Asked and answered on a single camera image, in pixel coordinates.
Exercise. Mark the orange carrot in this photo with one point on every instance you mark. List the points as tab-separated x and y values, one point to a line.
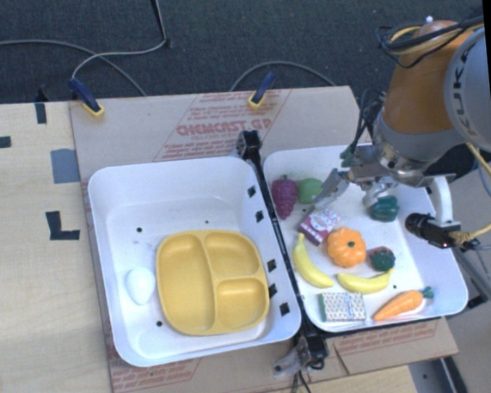
400	305

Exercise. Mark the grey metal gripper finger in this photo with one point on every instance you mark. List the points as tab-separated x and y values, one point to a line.
331	189
373	196

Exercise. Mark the thin black rod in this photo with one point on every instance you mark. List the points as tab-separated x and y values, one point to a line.
278	231

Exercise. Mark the black cylinder on white bracket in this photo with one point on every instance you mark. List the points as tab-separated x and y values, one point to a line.
435	220

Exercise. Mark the red strawberry green top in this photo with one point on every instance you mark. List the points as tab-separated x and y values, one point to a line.
382	259

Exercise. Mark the white egg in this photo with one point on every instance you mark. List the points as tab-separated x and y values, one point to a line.
141	285

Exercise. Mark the maroon and white carton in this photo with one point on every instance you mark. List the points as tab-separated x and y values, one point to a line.
317	225

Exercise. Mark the green bell pepper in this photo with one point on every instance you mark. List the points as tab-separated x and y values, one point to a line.
385	209

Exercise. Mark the purple grapes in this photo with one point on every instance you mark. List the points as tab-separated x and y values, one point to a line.
284	196

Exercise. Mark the orange pumpkin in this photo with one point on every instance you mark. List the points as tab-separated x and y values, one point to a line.
346	247

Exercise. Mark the yellow banana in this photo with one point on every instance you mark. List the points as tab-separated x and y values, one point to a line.
364	282
309	267

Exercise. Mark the green apple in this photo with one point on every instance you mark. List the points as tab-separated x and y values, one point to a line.
309	189

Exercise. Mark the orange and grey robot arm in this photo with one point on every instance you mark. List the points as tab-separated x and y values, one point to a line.
423	96

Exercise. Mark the white plastic tray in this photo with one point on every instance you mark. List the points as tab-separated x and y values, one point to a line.
175	189
434	268

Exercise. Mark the brown cardboard board red print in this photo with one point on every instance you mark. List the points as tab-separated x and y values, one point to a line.
144	132

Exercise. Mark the yellow divided plate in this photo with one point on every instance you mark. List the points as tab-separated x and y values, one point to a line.
212	281

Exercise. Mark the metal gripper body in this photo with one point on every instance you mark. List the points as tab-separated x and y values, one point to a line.
387	168

